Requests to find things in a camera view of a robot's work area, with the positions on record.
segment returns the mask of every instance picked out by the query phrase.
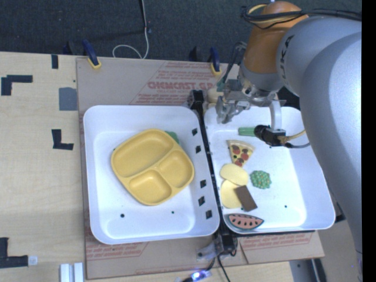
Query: white cable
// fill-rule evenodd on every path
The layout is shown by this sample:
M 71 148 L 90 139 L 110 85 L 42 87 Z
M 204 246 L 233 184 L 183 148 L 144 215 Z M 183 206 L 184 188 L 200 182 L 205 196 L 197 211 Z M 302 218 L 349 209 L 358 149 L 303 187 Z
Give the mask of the white cable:
M 144 57 L 142 57 L 141 53 L 138 52 L 137 49 L 135 49 L 134 47 L 129 46 L 129 45 L 121 44 L 121 45 L 118 45 L 118 46 L 116 46 L 115 48 L 112 49 L 112 56 L 114 58 L 116 57 L 115 56 L 115 50 L 117 50 L 117 48 L 119 48 L 119 47 L 125 47 L 125 48 L 132 49 L 133 51 L 135 51 L 138 54 L 138 56 L 139 56 L 140 59 L 146 59 L 147 54 L 149 53 L 149 39 L 147 38 L 147 27 L 146 27 L 147 26 L 147 22 L 146 22 L 145 5 L 144 5 L 143 0 L 141 0 L 141 3 L 142 3 L 142 12 L 143 12 L 143 20 L 144 20 L 143 23 L 144 23 L 144 26 L 145 26 L 144 27 L 144 34 L 145 34 L 145 40 L 146 40 L 146 52 L 145 52 L 145 55 L 144 55 Z

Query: toy pizza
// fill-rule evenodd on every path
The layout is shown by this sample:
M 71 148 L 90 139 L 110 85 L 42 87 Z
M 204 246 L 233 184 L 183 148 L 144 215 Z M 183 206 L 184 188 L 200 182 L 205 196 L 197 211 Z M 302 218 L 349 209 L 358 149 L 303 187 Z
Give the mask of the toy pizza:
M 255 147 L 240 140 L 227 140 L 231 161 L 240 167 L 243 167 L 252 155 Z

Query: yellow plate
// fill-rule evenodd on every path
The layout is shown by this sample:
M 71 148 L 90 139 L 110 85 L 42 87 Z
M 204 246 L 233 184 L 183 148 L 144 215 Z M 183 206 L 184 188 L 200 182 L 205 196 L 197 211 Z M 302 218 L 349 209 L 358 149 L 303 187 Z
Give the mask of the yellow plate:
M 188 155 L 159 129 L 144 130 L 119 145 L 111 155 L 111 166 L 129 193 L 150 206 L 178 194 L 194 177 Z

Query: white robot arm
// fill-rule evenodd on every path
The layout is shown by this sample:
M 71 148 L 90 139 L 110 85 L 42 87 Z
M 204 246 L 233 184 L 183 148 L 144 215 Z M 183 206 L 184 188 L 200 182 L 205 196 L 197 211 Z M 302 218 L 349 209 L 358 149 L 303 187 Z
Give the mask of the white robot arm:
M 224 81 L 218 118 L 226 123 L 252 106 L 269 106 L 283 86 L 300 98 L 307 137 L 351 229 L 362 280 L 361 15 L 308 17 L 288 2 L 272 2 L 263 13 L 291 11 L 301 15 L 252 30 L 236 85 Z

